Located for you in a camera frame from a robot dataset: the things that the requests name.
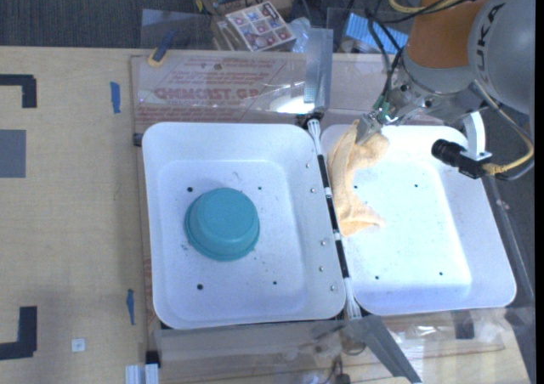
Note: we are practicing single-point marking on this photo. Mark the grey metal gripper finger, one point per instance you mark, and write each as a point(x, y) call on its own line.
point(375, 130)
point(362, 131)

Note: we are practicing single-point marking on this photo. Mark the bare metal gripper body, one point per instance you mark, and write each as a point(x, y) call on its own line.
point(406, 104)

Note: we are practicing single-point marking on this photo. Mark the yellow cloth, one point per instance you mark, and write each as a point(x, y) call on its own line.
point(346, 187)

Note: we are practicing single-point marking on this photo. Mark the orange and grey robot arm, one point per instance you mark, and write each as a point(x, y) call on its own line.
point(450, 21)

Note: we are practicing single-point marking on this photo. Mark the white plastic tray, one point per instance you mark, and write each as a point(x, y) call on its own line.
point(272, 221)
point(425, 225)

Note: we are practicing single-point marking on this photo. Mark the patterned game box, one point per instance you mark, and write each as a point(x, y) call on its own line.
point(259, 27)

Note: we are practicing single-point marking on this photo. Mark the teal bowl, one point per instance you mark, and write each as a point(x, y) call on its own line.
point(222, 223)

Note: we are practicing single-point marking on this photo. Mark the brown cardboard board, red print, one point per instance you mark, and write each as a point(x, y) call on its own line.
point(191, 89)

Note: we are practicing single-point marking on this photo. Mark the small white square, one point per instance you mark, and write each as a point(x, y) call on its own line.
point(77, 345)

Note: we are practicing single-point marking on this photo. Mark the black cylinder on white bracket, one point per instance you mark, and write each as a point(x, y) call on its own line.
point(459, 159)

